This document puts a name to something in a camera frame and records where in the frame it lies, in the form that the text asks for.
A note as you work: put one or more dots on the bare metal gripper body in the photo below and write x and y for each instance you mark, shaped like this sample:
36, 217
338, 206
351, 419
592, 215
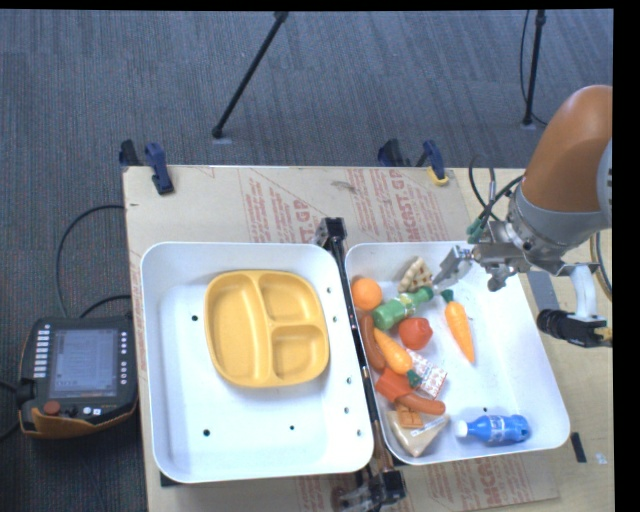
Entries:
502, 247

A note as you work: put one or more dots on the red toy tomato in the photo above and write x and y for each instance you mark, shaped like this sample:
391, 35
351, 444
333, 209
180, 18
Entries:
415, 333

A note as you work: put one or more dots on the white and red packet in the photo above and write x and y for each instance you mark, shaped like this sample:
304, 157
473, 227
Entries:
431, 375

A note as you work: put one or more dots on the white plastic tray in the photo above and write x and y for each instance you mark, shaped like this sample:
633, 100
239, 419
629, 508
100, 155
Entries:
510, 350
250, 425

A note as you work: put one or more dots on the orange block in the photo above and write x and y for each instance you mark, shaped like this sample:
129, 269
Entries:
391, 384

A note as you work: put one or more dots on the orange toy fruit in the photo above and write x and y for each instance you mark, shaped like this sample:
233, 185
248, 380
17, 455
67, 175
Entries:
366, 294

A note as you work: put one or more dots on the beige toy pie slice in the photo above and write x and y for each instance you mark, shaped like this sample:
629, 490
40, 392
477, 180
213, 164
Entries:
414, 276

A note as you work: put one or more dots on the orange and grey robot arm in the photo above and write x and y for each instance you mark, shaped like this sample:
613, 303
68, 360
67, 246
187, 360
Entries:
565, 160

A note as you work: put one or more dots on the brown toy waffle biscuit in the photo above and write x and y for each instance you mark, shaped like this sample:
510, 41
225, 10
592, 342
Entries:
410, 417

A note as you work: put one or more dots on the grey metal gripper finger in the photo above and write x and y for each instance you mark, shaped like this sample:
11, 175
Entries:
501, 278
454, 264

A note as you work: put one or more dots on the blue toy bottle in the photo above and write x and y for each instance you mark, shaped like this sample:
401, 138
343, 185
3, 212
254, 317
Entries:
500, 429

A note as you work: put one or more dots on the yellow divided plate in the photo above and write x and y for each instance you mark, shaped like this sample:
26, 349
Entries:
240, 330

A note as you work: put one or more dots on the beige toy sandwich triangle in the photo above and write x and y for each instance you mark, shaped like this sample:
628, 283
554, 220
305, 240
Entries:
417, 440

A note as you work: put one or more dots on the brown cardboard board, red print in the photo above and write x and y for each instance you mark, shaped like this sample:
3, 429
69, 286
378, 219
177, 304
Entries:
280, 205

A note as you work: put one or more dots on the black cylinder on white bracket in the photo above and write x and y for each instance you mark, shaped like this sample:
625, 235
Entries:
570, 326

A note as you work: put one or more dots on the orange toy carrot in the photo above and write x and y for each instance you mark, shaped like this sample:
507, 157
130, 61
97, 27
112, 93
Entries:
460, 325
392, 352

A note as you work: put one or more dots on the brown toy sausage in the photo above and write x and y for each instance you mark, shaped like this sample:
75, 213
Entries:
422, 404
372, 345

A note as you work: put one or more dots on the green toy bottle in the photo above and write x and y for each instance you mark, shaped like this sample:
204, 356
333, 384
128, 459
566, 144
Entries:
392, 312

